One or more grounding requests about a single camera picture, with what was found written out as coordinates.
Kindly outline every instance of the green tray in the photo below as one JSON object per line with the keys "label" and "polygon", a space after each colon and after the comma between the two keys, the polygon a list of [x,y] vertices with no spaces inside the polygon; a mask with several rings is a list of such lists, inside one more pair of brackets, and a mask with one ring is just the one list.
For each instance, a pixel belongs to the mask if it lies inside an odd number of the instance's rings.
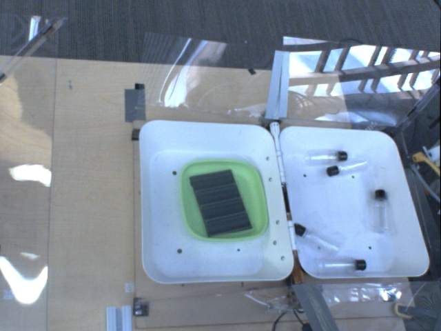
{"label": "green tray", "polygon": [[[220,172],[221,170],[231,170],[233,172],[234,180],[238,186],[252,228],[209,237],[189,178],[194,175]],[[201,159],[190,162],[181,171],[179,186],[184,222],[187,229],[196,238],[206,241],[240,241],[257,237],[268,226],[267,200],[262,180],[255,167],[247,162],[234,159]]]}

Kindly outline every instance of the transparent tube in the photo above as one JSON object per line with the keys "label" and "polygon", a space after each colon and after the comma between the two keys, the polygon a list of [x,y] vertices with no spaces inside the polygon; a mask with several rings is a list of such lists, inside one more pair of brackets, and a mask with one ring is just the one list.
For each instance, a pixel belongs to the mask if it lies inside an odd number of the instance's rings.
{"label": "transparent tube", "polygon": [[320,274],[345,276],[348,274],[357,274],[366,270],[367,264],[366,261],[362,259],[323,259],[318,261],[317,267]]}
{"label": "transparent tube", "polygon": [[327,237],[322,237],[321,235],[312,232],[309,229],[306,229],[306,227],[301,224],[295,223],[294,230],[296,231],[296,235],[298,237],[304,239],[305,242],[311,244],[311,246],[316,246],[317,249],[323,252],[335,254],[340,248],[340,246],[337,243],[333,242],[331,239]]}
{"label": "transparent tube", "polygon": [[337,161],[346,161],[347,153],[336,150],[312,150],[306,154],[306,163],[310,166],[332,164]]}
{"label": "transparent tube", "polygon": [[335,175],[342,174],[353,174],[357,172],[362,172],[366,170],[367,162],[366,161],[358,161],[358,162],[350,162],[345,163],[344,165],[333,165],[331,167],[326,168],[326,173],[333,177]]}
{"label": "transparent tube", "polygon": [[383,233],[389,230],[389,222],[387,217],[387,195],[384,190],[375,191],[373,214],[373,229],[376,232]]}

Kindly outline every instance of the yellow handle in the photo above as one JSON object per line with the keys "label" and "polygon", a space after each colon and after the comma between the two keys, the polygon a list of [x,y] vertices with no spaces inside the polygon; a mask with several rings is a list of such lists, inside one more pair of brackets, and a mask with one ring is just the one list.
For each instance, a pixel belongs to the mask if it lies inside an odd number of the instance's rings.
{"label": "yellow handle", "polygon": [[440,169],[436,166],[436,164],[434,162],[432,162],[430,159],[428,159],[424,153],[417,152],[412,156],[412,159],[415,163],[421,163],[421,162],[427,163],[430,166],[430,168],[432,168],[435,171],[435,173],[438,176],[440,176]]}

